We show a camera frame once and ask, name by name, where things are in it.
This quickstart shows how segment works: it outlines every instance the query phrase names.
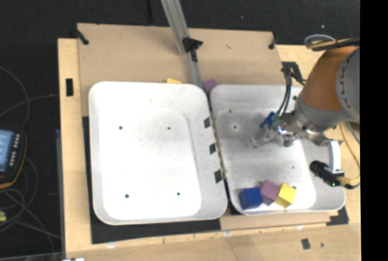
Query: wire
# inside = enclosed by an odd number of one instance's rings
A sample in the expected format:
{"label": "wire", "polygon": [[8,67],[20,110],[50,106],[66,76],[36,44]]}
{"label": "wire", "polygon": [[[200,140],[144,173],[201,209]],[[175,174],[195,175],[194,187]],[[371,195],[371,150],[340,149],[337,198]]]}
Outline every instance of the wire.
{"label": "wire", "polygon": [[[48,98],[58,98],[59,95],[45,95],[45,96],[38,96],[38,97],[34,97],[34,98],[31,98],[29,100],[29,102],[31,103],[32,101],[37,101],[37,100],[41,100],[41,99],[48,99]],[[3,117],[4,115],[6,115],[7,113],[11,112],[12,110],[20,107],[20,106],[23,106],[24,104],[26,104],[28,101],[22,101],[21,103],[18,103],[18,104],[15,104],[14,106],[8,108],[7,110],[3,111],[0,113],[0,118]]]}
{"label": "wire", "polygon": [[350,132],[352,133],[354,139],[356,139],[356,141],[358,142],[358,144],[360,144],[360,139],[357,137],[356,133],[354,133],[353,127],[350,125],[349,122],[346,122],[346,126],[347,126],[347,128],[350,130]]}
{"label": "wire", "polygon": [[9,71],[6,68],[1,67],[1,66],[0,66],[0,70],[2,70],[6,74],[8,74],[10,77],[12,77],[20,85],[21,89],[23,90],[23,93],[25,95],[25,103],[27,103],[27,112],[25,114],[25,120],[23,123],[23,126],[25,127],[25,125],[27,125],[28,118],[30,117],[30,112],[31,112],[30,97],[28,95],[27,89],[25,88],[23,83],[19,80],[19,78],[16,75],[14,75],[13,73],[11,73],[11,71]]}
{"label": "wire", "polygon": [[286,92],[284,93],[283,101],[277,111],[277,114],[280,118],[282,118],[285,112],[287,111],[287,108],[290,102],[291,87],[292,87],[292,77],[290,75],[288,68],[285,67],[282,69],[282,71],[284,72],[284,76],[286,78]]}
{"label": "wire", "polygon": [[57,235],[55,233],[52,233],[50,231],[46,231],[44,229],[39,229],[35,225],[31,225],[29,223],[26,223],[26,222],[23,222],[23,221],[20,221],[20,220],[15,221],[15,223],[17,223],[19,225],[22,225],[22,226],[25,226],[26,228],[29,228],[29,229],[34,229],[35,231],[41,232],[41,233],[46,234],[48,236],[55,237],[56,239],[62,239],[61,236],[59,236],[59,235]]}
{"label": "wire", "polygon": [[329,35],[310,35],[304,39],[304,45],[308,49],[313,50],[314,52],[319,52],[322,50],[334,49],[335,47],[360,45],[359,38],[349,38],[337,40]]}
{"label": "wire", "polygon": [[[29,187],[29,181],[28,181],[28,177],[27,177],[27,174],[25,173],[25,170],[22,169],[22,174],[24,176],[24,179],[25,179],[25,192],[22,193],[24,198],[26,197],[27,193],[28,193],[28,187]],[[0,209],[1,210],[10,210],[14,207],[16,207],[18,204],[17,203],[13,203],[12,205],[9,205],[9,206],[6,206],[6,207],[1,207]]]}
{"label": "wire", "polygon": [[[53,250],[53,252],[55,252],[55,247],[54,247],[54,243],[53,243],[52,237],[57,238],[57,239],[61,239],[61,237],[56,235],[56,234],[54,234],[54,233],[52,233],[52,232],[47,231],[46,227],[40,221],[40,219],[29,209],[29,207],[32,204],[32,202],[34,201],[36,193],[38,191],[39,174],[38,174],[38,171],[36,169],[35,164],[29,158],[26,158],[25,160],[30,164],[30,166],[33,169],[33,172],[34,172],[34,175],[35,175],[35,181],[36,181],[35,188],[33,190],[32,196],[31,196],[30,200],[27,202],[27,204],[25,203],[25,200],[26,200],[26,197],[27,197],[28,190],[26,191],[25,194],[23,194],[22,192],[20,192],[17,189],[13,189],[13,188],[0,191],[0,194],[4,193],[8,198],[10,198],[11,200],[13,200],[15,202],[15,205],[12,206],[12,208],[17,206],[17,205],[21,206],[21,210],[19,212],[17,212],[13,217],[10,217],[7,221],[0,223],[0,233],[6,231],[11,226],[13,226],[15,223],[17,223],[19,225],[25,226],[27,228],[33,229],[35,231],[38,231],[38,232],[41,232],[41,233],[44,233],[45,235],[47,235],[47,238],[48,238],[48,241],[50,243],[51,249]],[[26,175],[25,178],[26,178],[26,185],[27,185],[27,187],[29,187],[27,175]],[[19,201],[19,200],[15,199],[11,194],[9,194],[9,192],[17,193],[20,196],[21,200]],[[25,212],[28,213],[40,225],[40,228],[19,220],[19,218]]]}
{"label": "wire", "polygon": [[358,159],[356,158],[356,154],[354,153],[353,149],[350,147],[349,142],[347,141],[347,137],[345,136],[345,132],[344,132],[344,129],[343,129],[343,124],[340,123],[339,127],[341,128],[341,133],[342,133],[342,136],[344,138],[344,142],[345,142],[347,148],[349,149],[350,153],[352,154],[353,159],[357,163],[359,174],[358,174],[358,176],[356,178],[353,178],[353,179],[349,179],[349,178],[346,178],[346,177],[338,177],[338,181],[343,186],[347,186],[347,187],[350,187],[350,188],[356,188],[361,183],[361,165],[360,165],[360,161],[358,161]]}

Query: purple object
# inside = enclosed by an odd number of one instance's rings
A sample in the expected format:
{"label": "purple object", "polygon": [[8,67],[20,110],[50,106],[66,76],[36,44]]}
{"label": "purple object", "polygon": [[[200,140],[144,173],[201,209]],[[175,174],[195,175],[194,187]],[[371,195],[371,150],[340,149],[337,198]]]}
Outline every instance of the purple object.
{"label": "purple object", "polygon": [[270,205],[271,203],[273,203],[279,194],[279,190],[280,190],[280,187],[278,185],[274,184],[270,180],[265,180],[260,186],[263,203],[267,205]]}
{"label": "purple object", "polygon": [[216,80],[214,79],[211,79],[211,80],[207,80],[207,81],[203,81],[202,82],[203,86],[204,86],[204,90],[205,90],[205,93],[210,96],[210,92],[212,91],[212,89],[217,86],[217,82]]}

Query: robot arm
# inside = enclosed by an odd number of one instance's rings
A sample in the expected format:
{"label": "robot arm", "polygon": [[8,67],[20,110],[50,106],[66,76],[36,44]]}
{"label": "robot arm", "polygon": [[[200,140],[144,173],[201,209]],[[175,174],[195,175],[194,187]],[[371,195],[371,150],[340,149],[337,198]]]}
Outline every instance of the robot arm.
{"label": "robot arm", "polygon": [[282,109],[289,98],[293,75],[292,67],[284,63],[283,72],[287,84],[285,99],[279,110],[272,112],[262,123],[263,133],[259,138],[253,139],[252,143],[257,147],[280,135],[285,146],[290,146],[301,138],[307,138],[319,146],[327,146],[330,151],[330,165],[317,162],[310,168],[331,185],[345,186],[344,172],[338,165],[338,142],[328,139],[324,132],[343,121],[360,123],[359,41],[332,39],[307,47],[326,51],[316,62],[305,84],[299,76],[299,82],[304,87],[296,99],[294,110],[286,112],[286,107]]}

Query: wooden platform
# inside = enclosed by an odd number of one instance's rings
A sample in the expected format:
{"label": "wooden platform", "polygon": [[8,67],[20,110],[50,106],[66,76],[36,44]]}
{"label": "wooden platform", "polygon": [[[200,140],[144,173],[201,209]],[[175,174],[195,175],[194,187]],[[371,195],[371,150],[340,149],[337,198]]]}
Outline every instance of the wooden platform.
{"label": "wooden platform", "polygon": [[[227,212],[220,218],[221,230],[217,232],[93,244],[82,131],[89,88],[106,80],[190,80],[186,58],[178,54],[169,28],[79,24],[78,29],[89,40],[88,45],[76,39],[58,40],[67,257],[282,260],[287,254],[287,260],[361,259],[360,189],[346,191],[349,224],[345,225],[326,225],[337,212],[257,217]],[[218,84],[284,84],[281,61],[296,61],[307,78],[321,55],[303,46],[277,46],[270,50],[270,32],[190,29],[190,35],[204,41],[198,50],[202,80],[214,78]],[[73,95],[67,91],[70,80]],[[339,129],[330,131],[328,136],[342,138]],[[359,150],[350,134],[348,139]],[[358,168],[345,144],[341,145],[341,152],[343,169],[349,177],[356,177]],[[310,249],[303,248],[302,239],[308,240]]]}

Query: electronic device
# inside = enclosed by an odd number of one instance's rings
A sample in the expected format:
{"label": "electronic device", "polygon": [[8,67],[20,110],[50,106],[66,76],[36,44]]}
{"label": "electronic device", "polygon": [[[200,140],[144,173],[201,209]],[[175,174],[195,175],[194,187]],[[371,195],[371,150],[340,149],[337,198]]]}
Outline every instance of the electronic device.
{"label": "electronic device", "polygon": [[0,189],[18,179],[25,160],[27,136],[23,128],[0,125]]}

